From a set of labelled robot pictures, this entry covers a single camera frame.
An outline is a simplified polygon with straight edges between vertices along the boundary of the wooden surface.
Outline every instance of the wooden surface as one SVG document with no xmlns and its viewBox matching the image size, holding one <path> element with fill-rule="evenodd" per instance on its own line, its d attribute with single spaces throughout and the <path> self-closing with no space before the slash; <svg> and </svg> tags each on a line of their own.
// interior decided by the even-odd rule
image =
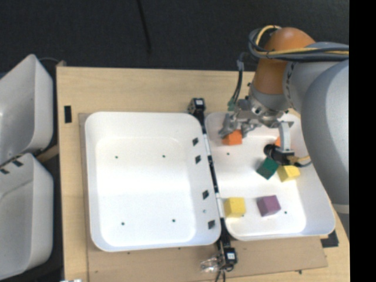
<svg viewBox="0 0 376 282">
<path fill-rule="evenodd" d="M 246 72 L 244 84 L 252 76 Z M 193 97 L 205 98 L 207 113 L 223 111 L 235 88 L 237 72 L 58 67 L 57 82 L 65 278 L 90 278 L 90 282 L 213 279 L 213 275 L 202 274 L 198 268 L 200 259 L 214 251 L 211 246 L 108 255 L 90 245 L 86 237 L 78 114 L 101 110 L 183 112 Z M 246 94 L 244 85 L 240 96 Z M 65 123 L 65 106 L 71 106 L 71 123 Z M 288 272 L 229 280 L 301 281 L 304 277 L 304 281 L 348 281 L 349 244 L 337 222 L 340 246 L 336 248 L 321 249 L 318 237 L 251 244 L 234 241 L 240 262 L 228 278 Z M 127 258 L 126 262 L 118 262 L 117 254 Z M 303 277 L 295 272 L 301 269 Z"/>
</svg>

